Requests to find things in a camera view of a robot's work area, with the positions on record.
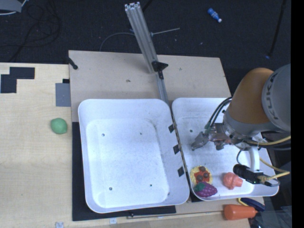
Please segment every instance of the toy food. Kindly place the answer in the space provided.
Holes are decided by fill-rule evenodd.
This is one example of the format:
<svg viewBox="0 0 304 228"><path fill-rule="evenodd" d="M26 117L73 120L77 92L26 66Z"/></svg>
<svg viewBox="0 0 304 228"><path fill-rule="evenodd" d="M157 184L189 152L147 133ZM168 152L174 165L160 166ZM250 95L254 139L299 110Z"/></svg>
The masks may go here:
<svg viewBox="0 0 304 228"><path fill-rule="evenodd" d="M234 189L235 187L241 187L243 185L243 180L232 172L228 172L224 175L223 182L224 185L230 190Z"/></svg>
<svg viewBox="0 0 304 228"><path fill-rule="evenodd" d="M216 187L203 181L203 182L198 183L195 186L194 192L196 193L196 195L198 195L202 198L206 198L206 197L210 197L210 196L216 194L218 192L218 190Z"/></svg>
<svg viewBox="0 0 304 228"><path fill-rule="evenodd" d="M205 166L201 165L192 168L192 170L190 171L190 178L194 185L203 181L211 184L213 180L210 171Z"/></svg>

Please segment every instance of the blue bottle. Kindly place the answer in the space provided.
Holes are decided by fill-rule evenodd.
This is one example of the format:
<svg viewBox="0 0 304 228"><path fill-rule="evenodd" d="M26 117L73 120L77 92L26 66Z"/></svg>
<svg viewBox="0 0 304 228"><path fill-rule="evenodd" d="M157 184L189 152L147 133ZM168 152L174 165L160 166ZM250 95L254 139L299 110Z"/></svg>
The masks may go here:
<svg viewBox="0 0 304 228"><path fill-rule="evenodd" d="M208 14L211 15L212 18L218 21L218 23L222 22L222 19L219 18L219 15L216 11L214 11L212 8L208 9Z"/></svg>

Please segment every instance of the wooden tabletop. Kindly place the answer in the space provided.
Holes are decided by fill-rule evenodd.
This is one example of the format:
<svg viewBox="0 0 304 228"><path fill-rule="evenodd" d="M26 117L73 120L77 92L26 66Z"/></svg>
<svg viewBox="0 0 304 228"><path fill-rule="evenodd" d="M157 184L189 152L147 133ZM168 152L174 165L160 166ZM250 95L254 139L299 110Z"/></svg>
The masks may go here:
<svg viewBox="0 0 304 228"><path fill-rule="evenodd" d="M98 56L108 57L109 53ZM171 56L160 58L172 59ZM206 85L224 78L218 58L193 57L193 60L213 61L218 68L217 76L205 81ZM34 67L35 78L17 79L16 93L0 94L0 227L53 228L56 222L70 228L113 227L109 218L72 221L72 114L71 107L56 106L55 94L55 84L70 78L71 66L0 63L0 74L9 74L10 67ZM166 82L170 95L171 83ZM225 82L221 82L216 90L221 93L215 97L229 96ZM66 134L58 135L51 130L50 121L58 117L67 122ZM114 227L250 227L247 219L225 220L222 212L225 204L237 204L237 201L187 201L176 206L176 214L119 217Z"/></svg>

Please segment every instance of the wooden table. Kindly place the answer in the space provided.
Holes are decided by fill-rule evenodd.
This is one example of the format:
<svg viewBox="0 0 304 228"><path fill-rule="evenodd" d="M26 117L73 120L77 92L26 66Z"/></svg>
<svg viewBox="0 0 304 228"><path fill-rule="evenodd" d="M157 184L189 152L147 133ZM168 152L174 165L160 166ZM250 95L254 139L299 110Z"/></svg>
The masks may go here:
<svg viewBox="0 0 304 228"><path fill-rule="evenodd" d="M109 93L111 90L120 95L124 95L119 91L121 88L124 89L123 92L135 90L137 87L131 88L130 85L138 77L143 81L146 80L145 77L149 77L145 70L138 72L138 66L144 63L142 55L70 51L70 57L79 66L77 73L82 72L84 62L93 65L94 60L100 63L100 59L101 62L111 61L108 65L118 62L125 63L126 68L129 64L133 65L133 70L119 74L114 88L95 89L97 94L100 93L99 90L103 92L105 98L115 97ZM169 62L164 74L169 100L186 95L230 96L218 58L160 55L159 60ZM72 119L77 119L72 108L84 97L77 92L80 82L76 83L75 79L78 76L70 73L72 67L69 65L20 63L0 63L0 74L9 74L10 67L34 67L35 79L18 79L16 93L0 94L0 227L53 228L56 222L63 222L64 227L69 228L250 227L247 219L228 221L223 217L223 206L237 204L234 199L197 203L187 201L176 206L176 214L161 217L119 217L116 225L110 225L109 218L72 221L71 125ZM186 76L192 81L185 81ZM69 78L72 107L56 106L55 84ZM111 73L104 78L103 84L107 80L111 81ZM154 81L149 81L147 88L144 86L143 89L149 89L149 84L153 85ZM149 95L158 97L157 93ZM57 135L51 130L50 121L58 117L67 122L66 134Z"/></svg>

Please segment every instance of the black clamp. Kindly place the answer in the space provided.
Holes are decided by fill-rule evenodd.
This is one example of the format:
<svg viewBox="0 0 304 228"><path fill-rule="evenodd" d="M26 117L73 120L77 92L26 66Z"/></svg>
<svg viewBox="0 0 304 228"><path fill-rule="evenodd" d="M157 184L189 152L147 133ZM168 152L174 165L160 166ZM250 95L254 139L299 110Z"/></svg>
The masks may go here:
<svg viewBox="0 0 304 228"><path fill-rule="evenodd" d="M158 72L158 77L160 79L163 79L163 74L162 71L168 66L168 64L166 63L161 63L158 61L153 61L152 62L152 67L154 69L155 72Z"/></svg>

